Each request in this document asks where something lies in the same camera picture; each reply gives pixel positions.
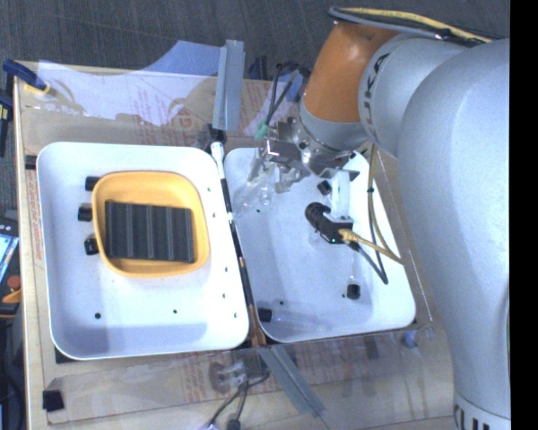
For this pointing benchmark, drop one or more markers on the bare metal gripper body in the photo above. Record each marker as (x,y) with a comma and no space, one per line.
(311,155)

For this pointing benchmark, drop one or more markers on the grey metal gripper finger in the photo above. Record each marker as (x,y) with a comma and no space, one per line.
(289,178)
(259,166)

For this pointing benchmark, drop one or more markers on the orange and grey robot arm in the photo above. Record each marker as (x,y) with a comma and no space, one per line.
(448,159)

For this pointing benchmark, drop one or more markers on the thin black and white rod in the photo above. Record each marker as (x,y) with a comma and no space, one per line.
(233,229)

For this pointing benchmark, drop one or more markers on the white plastic tray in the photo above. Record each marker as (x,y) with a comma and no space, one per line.
(139,312)
(296,276)

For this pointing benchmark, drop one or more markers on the yellow plastic bowl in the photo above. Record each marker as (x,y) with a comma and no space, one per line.
(148,186)

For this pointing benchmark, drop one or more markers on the black ribbed rack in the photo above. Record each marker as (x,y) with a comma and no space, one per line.
(148,231)

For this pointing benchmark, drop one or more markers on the brown cardboard board red print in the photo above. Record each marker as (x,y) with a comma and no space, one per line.
(125,126)

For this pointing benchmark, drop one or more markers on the black round cap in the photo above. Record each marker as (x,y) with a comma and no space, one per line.
(90,245)
(84,213)
(91,183)

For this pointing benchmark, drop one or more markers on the black cylinder on white bracket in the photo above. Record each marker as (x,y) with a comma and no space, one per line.
(329,229)

